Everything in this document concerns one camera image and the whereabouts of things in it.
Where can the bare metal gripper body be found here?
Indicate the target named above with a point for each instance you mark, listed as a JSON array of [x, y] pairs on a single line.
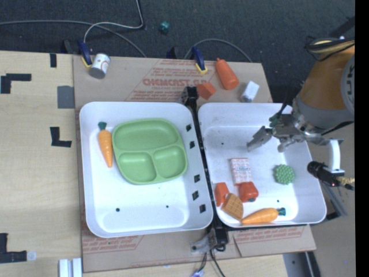
[[289, 130]]

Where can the small dark green object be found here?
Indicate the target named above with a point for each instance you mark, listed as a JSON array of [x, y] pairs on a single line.
[[164, 27]]

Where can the orange carton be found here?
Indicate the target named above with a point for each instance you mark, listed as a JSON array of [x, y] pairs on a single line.
[[220, 193], [206, 90]]

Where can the white plastic tray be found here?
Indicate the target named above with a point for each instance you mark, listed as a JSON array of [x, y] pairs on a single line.
[[268, 143], [144, 206]]

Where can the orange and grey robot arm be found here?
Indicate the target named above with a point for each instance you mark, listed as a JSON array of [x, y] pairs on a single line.
[[323, 88]]

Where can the brown waffle biscuit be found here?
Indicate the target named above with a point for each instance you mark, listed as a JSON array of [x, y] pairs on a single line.
[[233, 207]]

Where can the green grapes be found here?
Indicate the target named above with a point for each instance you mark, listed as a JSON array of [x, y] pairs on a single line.
[[284, 174]]

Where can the orange bell pepper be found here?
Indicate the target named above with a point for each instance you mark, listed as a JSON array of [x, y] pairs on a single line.
[[248, 191]]

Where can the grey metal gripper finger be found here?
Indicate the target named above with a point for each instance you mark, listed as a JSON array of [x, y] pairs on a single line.
[[286, 145], [259, 138]]

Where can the brown cardboard board, red print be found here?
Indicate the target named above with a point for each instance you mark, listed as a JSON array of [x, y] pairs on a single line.
[[161, 250]]

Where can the orange carrot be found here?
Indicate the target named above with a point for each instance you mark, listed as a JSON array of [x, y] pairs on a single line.
[[261, 216], [105, 146]]

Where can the white can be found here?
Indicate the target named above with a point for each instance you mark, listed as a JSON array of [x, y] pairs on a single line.
[[99, 65]]

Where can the thin black rod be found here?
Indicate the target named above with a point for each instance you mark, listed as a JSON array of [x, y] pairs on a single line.
[[205, 166]]

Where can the black cylinder on white bracket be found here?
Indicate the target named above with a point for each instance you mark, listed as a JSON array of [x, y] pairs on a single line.
[[323, 170]]

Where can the orange and white packet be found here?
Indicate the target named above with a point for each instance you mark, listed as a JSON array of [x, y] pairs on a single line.
[[241, 170]]

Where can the white carton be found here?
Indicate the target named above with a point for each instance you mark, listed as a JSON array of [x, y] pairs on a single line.
[[250, 91]]

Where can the orange bottle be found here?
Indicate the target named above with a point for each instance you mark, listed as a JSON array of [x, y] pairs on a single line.
[[227, 75]]

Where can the green divided plate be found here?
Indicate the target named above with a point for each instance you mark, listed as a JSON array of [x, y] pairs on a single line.
[[147, 151]]

